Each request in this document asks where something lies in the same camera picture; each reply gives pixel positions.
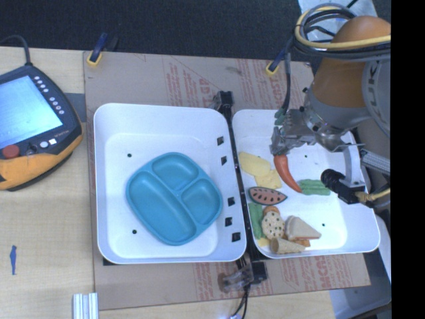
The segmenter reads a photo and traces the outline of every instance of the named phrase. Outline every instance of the dark background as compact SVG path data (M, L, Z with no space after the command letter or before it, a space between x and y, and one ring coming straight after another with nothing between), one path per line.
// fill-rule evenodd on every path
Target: dark background
M391 0L373 3L391 22ZM300 15L298 0L0 0L0 39L87 51L106 32L118 52L272 60Z

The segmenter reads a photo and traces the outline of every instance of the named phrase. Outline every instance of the blue and yellow clamp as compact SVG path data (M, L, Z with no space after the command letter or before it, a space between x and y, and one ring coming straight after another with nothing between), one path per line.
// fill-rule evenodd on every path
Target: blue and yellow clamp
M108 34L103 32L100 35L100 38L98 42L96 43L96 46L94 47L93 51L90 52L90 55L87 57L86 61L89 65L96 66L102 57L102 50L105 47L106 39L108 39Z

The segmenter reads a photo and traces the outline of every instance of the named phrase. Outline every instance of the blue screen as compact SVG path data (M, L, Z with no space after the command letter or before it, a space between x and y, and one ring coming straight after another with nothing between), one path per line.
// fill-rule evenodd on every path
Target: blue screen
M61 125L29 76L0 84L0 149Z

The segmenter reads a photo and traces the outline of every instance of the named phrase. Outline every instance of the blue mark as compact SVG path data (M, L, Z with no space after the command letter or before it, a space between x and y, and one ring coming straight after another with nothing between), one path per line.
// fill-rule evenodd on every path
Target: blue mark
M16 246L13 245L12 246L12 250L11 250L11 264L12 264L12 275L16 275L15 273L15 265L16 265Z

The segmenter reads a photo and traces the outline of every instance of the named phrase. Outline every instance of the button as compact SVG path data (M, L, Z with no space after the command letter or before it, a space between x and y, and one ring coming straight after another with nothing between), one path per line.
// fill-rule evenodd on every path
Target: button
M10 146L4 147L1 150L1 153L5 156L6 160L16 158L19 156L19 146L16 144L11 144Z

